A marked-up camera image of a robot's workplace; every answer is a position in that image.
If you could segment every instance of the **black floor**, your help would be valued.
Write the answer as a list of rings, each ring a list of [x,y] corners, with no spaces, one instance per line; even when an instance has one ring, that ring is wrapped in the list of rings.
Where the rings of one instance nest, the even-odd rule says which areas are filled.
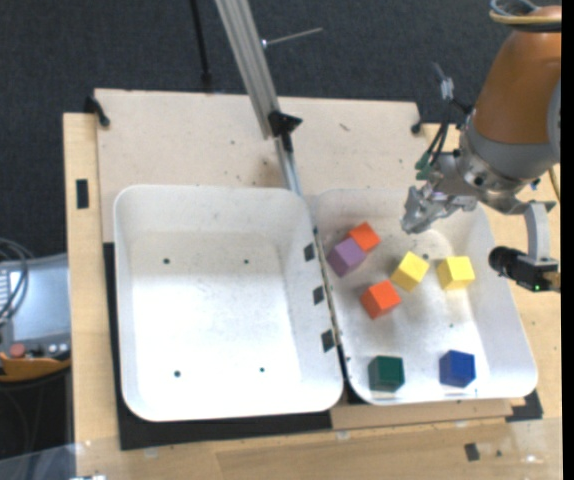
[[[211,90],[243,93],[214,2],[197,1]],[[432,61],[464,102],[484,82],[508,33],[488,3],[250,0],[266,39],[324,29],[267,51],[279,95],[414,101],[430,121],[443,109]],[[190,1],[0,0],[0,236],[38,256],[65,250],[61,119],[94,88],[205,90]],[[13,395],[33,449],[67,439],[65,384],[42,389]],[[23,451],[21,422],[0,394],[0,458]]]

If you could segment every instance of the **blue cube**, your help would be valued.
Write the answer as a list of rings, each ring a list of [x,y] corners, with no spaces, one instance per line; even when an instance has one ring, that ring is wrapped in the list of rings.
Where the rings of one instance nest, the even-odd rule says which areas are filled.
[[[472,354],[450,350],[440,358],[440,383],[464,388],[476,378],[476,360]]]

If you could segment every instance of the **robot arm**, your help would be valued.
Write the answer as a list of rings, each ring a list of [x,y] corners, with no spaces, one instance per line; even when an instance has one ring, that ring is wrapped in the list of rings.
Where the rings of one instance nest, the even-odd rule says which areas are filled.
[[[553,278],[558,263],[548,257],[546,218],[555,203],[525,203],[516,194],[560,162],[562,9],[526,0],[492,0],[491,6],[492,19],[513,30],[467,115],[459,147],[442,152],[443,125],[417,163],[417,179],[426,183],[410,187],[401,225],[407,233],[421,233],[436,219],[471,211],[478,202],[505,215],[524,215],[529,252],[499,248],[490,265],[533,291],[559,289]],[[438,74],[443,99],[451,103],[452,85]]]

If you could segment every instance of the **wooden table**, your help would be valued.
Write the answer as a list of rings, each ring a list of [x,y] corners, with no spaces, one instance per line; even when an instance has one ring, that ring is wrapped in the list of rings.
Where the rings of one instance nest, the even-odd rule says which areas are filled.
[[[539,370],[542,419],[507,423],[525,404],[522,399],[386,408],[341,400],[331,411],[331,431],[121,451],[102,254],[103,242],[112,239],[113,197],[134,182],[252,187],[282,186],[282,180],[273,145],[260,138],[246,96],[97,90],[96,97],[111,120],[108,129],[91,114],[63,119],[78,474],[227,480],[383,478],[394,472],[403,478],[494,478],[499,471],[558,475],[560,295],[533,294],[513,284]],[[413,103],[280,101],[284,112],[304,119],[294,140],[305,195],[408,186],[414,155],[434,129],[425,126],[426,136],[411,135],[418,116]],[[232,163],[232,155],[241,160]],[[555,199],[549,179],[523,196]],[[526,249],[522,218],[486,212],[497,243]],[[560,206],[550,213],[550,223],[552,256],[559,258]]]

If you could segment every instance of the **gray electronic device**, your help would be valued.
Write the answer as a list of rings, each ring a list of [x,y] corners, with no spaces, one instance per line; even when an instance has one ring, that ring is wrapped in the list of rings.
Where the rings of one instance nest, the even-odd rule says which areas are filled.
[[[31,373],[31,365],[44,368],[45,360],[49,360],[53,368],[53,361],[68,362],[71,314],[67,255],[0,262],[0,315],[2,312],[11,316],[0,318],[0,373],[9,374],[4,364],[7,358],[25,360],[24,369],[30,377],[39,376]]]

